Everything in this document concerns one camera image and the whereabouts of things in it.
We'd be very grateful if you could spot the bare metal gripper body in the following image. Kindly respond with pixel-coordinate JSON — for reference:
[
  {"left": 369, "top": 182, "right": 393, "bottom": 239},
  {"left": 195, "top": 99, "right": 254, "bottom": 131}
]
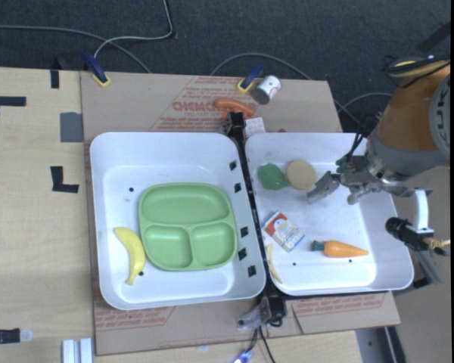
[{"left": 337, "top": 153, "right": 418, "bottom": 199}]

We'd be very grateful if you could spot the tan round biscuit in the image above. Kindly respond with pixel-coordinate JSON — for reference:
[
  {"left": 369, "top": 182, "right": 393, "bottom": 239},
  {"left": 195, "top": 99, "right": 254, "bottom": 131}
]
[{"left": 285, "top": 159, "right": 319, "bottom": 191}]

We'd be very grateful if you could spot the white plastic tray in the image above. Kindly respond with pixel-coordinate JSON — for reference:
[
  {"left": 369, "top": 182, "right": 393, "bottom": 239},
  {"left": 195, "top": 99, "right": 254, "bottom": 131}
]
[
  {"left": 89, "top": 131, "right": 267, "bottom": 312},
  {"left": 244, "top": 132, "right": 415, "bottom": 297}
]

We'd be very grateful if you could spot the green broccoli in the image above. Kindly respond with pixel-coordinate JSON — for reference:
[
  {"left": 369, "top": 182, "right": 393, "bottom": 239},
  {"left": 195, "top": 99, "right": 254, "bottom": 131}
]
[{"left": 257, "top": 163, "right": 292, "bottom": 192}]

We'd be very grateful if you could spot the orange carrot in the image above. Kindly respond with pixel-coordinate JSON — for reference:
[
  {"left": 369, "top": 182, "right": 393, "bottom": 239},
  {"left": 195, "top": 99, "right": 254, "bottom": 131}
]
[{"left": 311, "top": 239, "right": 370, "bottom": 259}]

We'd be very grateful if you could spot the white and red carton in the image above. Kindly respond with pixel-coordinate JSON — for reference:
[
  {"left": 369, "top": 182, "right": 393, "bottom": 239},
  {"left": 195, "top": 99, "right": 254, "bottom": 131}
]
[{"left": 261, "top": 210, "right": 306, "bottom": 253}]

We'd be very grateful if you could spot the thin black rod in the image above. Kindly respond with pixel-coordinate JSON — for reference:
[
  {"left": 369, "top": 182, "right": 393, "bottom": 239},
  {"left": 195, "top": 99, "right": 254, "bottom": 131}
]
[{"left": 234, "top": 132, "right": 279, "bottom": 302}]

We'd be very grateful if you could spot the pink and white packet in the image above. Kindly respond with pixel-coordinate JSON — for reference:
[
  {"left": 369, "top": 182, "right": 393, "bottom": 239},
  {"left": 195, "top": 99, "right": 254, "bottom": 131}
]
[{"left": 244, "top": 116, "right": 266, "bottom": 136}]

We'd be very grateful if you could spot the small thin yellow banana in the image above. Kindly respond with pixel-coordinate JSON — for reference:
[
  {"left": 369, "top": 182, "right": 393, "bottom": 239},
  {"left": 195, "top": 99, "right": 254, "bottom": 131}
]
[{"left": 265, "top": 243, "right": 284, "bottom": 284}]

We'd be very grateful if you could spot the white can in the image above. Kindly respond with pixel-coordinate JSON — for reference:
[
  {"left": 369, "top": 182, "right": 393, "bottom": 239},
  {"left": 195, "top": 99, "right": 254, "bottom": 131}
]
[{"left": 250, "top": 74, "right": 283, "bottom": 106}]

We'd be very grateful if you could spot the orange sausage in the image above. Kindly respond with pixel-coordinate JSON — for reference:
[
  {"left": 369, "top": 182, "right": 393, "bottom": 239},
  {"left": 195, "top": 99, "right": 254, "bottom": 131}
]
[{"left": 213, "top": 97, "right": 256, "bottom": 118}]

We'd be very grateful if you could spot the green divided plate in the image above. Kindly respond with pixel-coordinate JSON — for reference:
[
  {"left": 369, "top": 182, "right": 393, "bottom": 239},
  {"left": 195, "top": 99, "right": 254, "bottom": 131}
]
[{"left": 138, "top": 181, "right": 238, "bottom": 272}]

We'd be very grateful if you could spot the brown cardboard board red print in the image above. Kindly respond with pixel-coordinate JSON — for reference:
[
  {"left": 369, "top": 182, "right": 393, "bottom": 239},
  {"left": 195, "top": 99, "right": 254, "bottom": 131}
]
[{"left": 79, "top": 70, "right": 402, "bottom": 357}]

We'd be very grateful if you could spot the large yellow banana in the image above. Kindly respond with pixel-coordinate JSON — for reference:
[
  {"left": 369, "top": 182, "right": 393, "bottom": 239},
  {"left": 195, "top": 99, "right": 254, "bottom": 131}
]
[{"left": 113, "top": 226, "right": 148, "bottom": 287}]

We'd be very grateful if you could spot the black cylinder on white bracket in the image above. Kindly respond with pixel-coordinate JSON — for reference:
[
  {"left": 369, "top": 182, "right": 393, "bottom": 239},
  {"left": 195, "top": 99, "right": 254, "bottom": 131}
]
[{"left": 384, "top": 188, "right": 436, "bottom": 252}]

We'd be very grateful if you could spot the black block with thin wires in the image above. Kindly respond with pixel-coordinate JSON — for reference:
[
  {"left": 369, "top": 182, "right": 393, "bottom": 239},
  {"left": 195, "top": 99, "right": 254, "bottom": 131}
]
[
  {"left": 262, "top": 294, "right": 289, "bottom": 327},
  {"left": 222, "top": 111, "right": 248, "bottom": 138}
]

